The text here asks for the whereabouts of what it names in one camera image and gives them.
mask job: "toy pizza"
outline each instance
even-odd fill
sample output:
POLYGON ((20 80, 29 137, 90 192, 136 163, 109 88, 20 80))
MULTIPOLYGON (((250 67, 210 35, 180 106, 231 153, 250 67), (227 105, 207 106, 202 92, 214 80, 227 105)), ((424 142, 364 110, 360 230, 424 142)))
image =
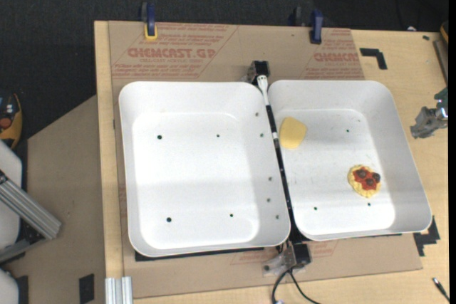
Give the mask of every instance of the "toy pizza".
POLYGON ((370 198, 380 190, 380 175, 371 168, 358 164, 353 166, 348 173, 348 182, 355 192, 370 198))

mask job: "wire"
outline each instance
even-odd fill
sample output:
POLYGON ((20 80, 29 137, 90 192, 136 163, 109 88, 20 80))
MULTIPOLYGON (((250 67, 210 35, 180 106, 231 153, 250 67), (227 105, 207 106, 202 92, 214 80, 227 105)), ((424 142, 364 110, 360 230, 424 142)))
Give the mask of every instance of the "wire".
POLYGON ((280 282, 284 279, 285 275, 286 274, 289 274, 291 276, 291 279, 293 279, 293 282, 294 282, 294 285, 296 285, 296 287, 298 288, 298 291, 299 293, 305 297, 305 299, 307 299, 308 301, 310 301, 311 303, 313 304, 320 304, 319 302, 316 302, 315 300, 312 300, 310 299, 306 294, 304 294, 304 292, 302 291, 301 287, 299 286, 298 282, 296 281, 294 275, 293 275, 293 269, 294 268, 290 268, 289 270, 283 272, 276 280, 275 284, 274 284, 274 287, 272 288, 272 295, 271 295, 271 300, 272 300, 272 304, 276 304, 277 303, 277 300, 276 300, 276 290, 277 290, 277 286, 279 286, 280 282))

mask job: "wooden table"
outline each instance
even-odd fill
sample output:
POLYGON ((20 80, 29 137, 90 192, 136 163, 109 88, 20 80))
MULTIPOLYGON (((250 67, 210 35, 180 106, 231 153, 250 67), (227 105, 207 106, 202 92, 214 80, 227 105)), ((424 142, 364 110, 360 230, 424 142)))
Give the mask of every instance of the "wooden table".
MULTIPOLYGON (((113 96, 110 79, 110 39, 107 21, 95 22, 95 57, 100 127, 101 184, 105 272, 107 277, 124 276, 120 238, 120 210, 113 129, 113 96)), ((438 130, 427 139, 413 139, 410 126, 422 106, 435 107, 434 94, 445 87, 439 60, 432 46, 438 33, 353 31, 357 48, 380 49, 388 64, 380 70, 372 57, 361 57, 366 80, 387 86, 406 132, 415 163, 423 181, 432 213, 440 232, 437 244, 425 247, 423 269, 379 276, 332 279, 303 283, 304 292, 320 303, 445 303, 432 282, 437 277, 449 292, 448 219, 448 133, 438 130)), ((152 303, 270 303, 271 287, 262 286, 205 293, 144 298, 152 303)), ((276 296, 287 304, 305 303, 294 285, 281 284, 276 296)))

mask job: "cardboard sheet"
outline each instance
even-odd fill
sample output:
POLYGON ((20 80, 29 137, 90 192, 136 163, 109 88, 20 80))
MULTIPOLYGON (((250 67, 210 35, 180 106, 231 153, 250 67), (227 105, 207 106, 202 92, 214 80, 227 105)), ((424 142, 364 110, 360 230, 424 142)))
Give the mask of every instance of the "cardboard sheet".
MULTIPOLYGON (((272 284, 275 277, 263 277, 262 263, 275 257, 276 248, 135 260, 128 238, 118 94, 136 80, 240 80, 254 60, 269 62, 270 83, 281 79, 362 80, 351 31, 324 28, 323 43, 315 45, 310 43, 306 27, 159 23, 157 29, 158 39, 146 41, 142 23, 109 22, 124 275, 133 279, 135 298, 272 284)), ((300 281, 422 267, 410 234, 311 242, 309 246, 313 262, 296 275, 300 281)))

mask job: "black cable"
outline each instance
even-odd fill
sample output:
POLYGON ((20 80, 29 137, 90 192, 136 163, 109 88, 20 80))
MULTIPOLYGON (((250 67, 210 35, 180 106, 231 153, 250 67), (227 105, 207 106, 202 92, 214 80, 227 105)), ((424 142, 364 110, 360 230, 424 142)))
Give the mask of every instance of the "black cable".
POLYGON ((293 282, 294 282, 294 285, 296 285, 296 287, 298 288, 298 291, 299 293, 305 297, 305 299, 307 299, 308 301, 310 301, 311 303, 313 304, 320 304, 319 302, 316 302, 315 300, 312 300, 310 299, 306 294, 304 294, 304 292, 302 291, 301 287, 299 286, 298 282, 296 281, 294 275, 293 275, 293 268, 290 268, 289 270, 283 272, 276 280, 275 284, 274 284, 274 287, 272 288, 272 295, 271 295, 271 300, 272 300, 272 304, 276 304, 277 303, 277 300, 276 300, 276 290, 277 290, 277 286, 279 286, 280 282, 284 279, 285 275, 286 274, 289 274, 291 276, 291 279, 293 279, 293 282))

